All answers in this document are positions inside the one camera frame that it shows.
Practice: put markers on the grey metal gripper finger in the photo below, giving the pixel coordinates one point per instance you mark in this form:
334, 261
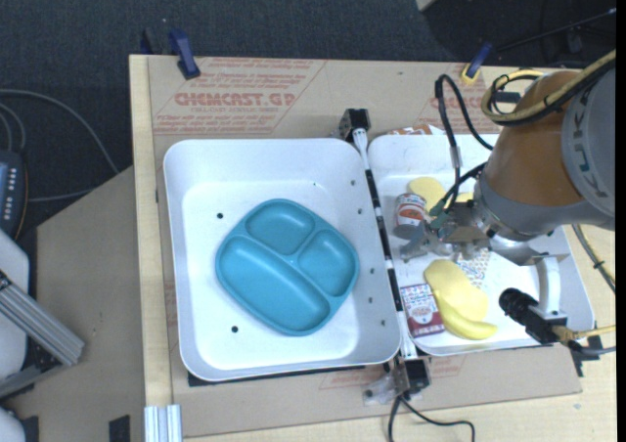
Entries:
465, 251
418, 243

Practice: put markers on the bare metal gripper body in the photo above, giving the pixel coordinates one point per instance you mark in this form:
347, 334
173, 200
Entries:
467, 230

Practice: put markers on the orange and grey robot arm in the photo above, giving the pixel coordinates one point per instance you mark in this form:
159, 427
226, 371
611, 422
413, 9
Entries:
533, 161

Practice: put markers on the white packet with coloured print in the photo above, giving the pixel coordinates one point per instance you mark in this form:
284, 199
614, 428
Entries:
477, 271

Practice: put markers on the small red and white can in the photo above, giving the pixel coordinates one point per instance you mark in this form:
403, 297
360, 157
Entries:
410, 212

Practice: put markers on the large yellow oval piece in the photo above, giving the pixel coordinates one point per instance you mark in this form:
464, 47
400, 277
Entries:
452, 283

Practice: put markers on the pale yellow flat piece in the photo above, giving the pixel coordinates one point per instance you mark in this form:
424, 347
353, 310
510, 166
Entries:
425, 190

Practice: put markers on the red and white carton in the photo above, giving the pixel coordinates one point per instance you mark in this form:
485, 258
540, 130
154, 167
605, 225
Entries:
423, 310

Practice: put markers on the thin black and white rod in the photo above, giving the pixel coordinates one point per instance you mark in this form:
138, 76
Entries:
372, 190

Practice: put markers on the yellow banana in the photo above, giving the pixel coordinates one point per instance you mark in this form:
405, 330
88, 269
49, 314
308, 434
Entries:
469, 330

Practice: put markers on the white plastic tray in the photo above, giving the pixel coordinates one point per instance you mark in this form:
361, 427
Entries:
274, 166
518, 313

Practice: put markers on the blue divided plate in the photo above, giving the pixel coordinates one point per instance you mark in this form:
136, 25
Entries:
274, 278

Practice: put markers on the brown cardboard board red print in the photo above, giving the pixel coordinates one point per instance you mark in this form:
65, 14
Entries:
293, 411

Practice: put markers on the black cylinder on white bracket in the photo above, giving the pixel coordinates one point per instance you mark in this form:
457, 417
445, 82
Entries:
545, 320

